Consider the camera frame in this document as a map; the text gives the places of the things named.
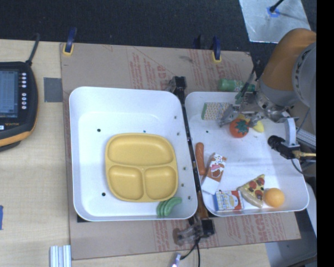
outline gray tape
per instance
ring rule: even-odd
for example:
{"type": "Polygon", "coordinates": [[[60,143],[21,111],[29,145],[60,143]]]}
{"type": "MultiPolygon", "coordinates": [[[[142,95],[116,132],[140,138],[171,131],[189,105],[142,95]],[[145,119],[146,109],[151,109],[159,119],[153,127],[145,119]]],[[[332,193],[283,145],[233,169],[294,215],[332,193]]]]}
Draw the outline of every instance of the gray tape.
{"type": "Polygon", "coordinates": [[[60,78],[43,78],[45,88],[45,102],[62,102],[62,79],[60,78]]]}

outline toy sausage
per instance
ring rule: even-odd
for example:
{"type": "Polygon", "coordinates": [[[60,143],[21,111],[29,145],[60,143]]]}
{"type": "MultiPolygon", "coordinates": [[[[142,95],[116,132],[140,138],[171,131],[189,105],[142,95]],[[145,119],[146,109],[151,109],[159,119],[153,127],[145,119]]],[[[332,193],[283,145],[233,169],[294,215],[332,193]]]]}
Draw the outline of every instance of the toy sausage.
{"type": "Polygon", "coordinates": [[[195,145],[195,160],[197,161],[197,168],[199,175],[205,174],[205,165],[204,165],[204,144],[198,142],[195,145]]]}

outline toy pizza slice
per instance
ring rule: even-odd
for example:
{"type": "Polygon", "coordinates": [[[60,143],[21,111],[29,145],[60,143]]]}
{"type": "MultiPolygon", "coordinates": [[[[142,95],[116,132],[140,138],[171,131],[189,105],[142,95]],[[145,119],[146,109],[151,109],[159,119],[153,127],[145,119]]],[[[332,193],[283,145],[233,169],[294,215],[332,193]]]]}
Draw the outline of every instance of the toy pizza slice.
{"type": "Polygon", "coordinates": [[[265,175],[261,174],[255,179],[245,183],[243,186],[238,187],[237,190],[241,192],[243,198],[251,205],[262,207],[264,184],[265,175]]]}

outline yellow toy object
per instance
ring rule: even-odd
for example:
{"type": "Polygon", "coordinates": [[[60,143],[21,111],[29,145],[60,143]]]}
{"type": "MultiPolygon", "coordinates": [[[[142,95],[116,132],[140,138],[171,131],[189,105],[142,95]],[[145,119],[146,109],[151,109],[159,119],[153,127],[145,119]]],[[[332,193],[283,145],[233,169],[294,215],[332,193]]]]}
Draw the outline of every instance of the yellow toy object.
{"type": "MultiPolygon", "coordinates": [[[[245,116],[244,116],[243,114],[239,114],[238,118],[241,118],[242,120],[246,120],[247,122],[250,121],[250,119],[249,119],[249,118],[245,118],[245,116]]],[[[254,130],[258,131],[258,132],[264,132],[264,131],[265,131],[265,129],[264,129],[263,124],[262,124],[261,121],[258,121],[258,122],[256,123],[256,125],[253,126],[252,128],[253,128],[254,130]]]]}
{"type": "Polygon", "coordinates": [[[120,133],[105,148],[110,191],[124,201],[157,202],[174,196],[178,169],[172,144],[149,133],[120,133]]]}

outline toy orange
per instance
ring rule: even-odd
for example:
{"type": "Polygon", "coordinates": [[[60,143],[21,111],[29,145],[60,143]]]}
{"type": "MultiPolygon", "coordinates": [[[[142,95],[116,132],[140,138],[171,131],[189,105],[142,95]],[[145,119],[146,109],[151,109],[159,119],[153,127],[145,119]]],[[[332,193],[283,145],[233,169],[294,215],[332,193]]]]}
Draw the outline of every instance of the toy orange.
{"type": "Polygon", "coordinates": [[[271,207],[279,207],[284,203],[284,193],[278,188],[270,188],[265,192],[264,201],[271,207]]]}
{"type": "Polygon", "coordinates": [[[249,132],[248,122],[242,118],[236,118],[230,123],[230,133],[234,137],[244,137],[249,132]]]}

